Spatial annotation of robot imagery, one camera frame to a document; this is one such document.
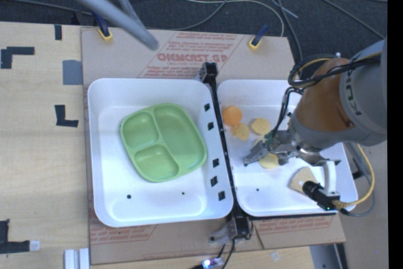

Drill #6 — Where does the yellow round biscuit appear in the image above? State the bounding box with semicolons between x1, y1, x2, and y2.
250;117;271;135
258;152;280;170
230;122;251;141

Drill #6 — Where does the white plastic tray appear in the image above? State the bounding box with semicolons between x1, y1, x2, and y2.
87;77;235;228
217;79;360;218

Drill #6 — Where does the black cylinder on white bracket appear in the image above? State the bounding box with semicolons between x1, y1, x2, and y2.
301;159;343;212

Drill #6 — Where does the brown cardboard board red print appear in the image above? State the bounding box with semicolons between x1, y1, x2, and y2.
80;26;347;265

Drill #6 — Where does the orange round toy food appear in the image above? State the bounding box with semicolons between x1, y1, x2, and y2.
222;105;244;128

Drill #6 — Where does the black block with thin wires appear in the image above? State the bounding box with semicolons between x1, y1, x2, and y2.
230;215;253;239
200;61;219;84

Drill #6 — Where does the thin black rod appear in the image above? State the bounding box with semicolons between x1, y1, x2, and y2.
207;77;244;219

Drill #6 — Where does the beige pizza slice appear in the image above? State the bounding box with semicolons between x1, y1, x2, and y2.
287;166;319;193

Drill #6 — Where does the green divided plate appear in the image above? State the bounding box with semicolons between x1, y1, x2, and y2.
119;102;208;183

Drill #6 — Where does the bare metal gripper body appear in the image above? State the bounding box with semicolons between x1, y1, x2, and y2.
263;130;324;167

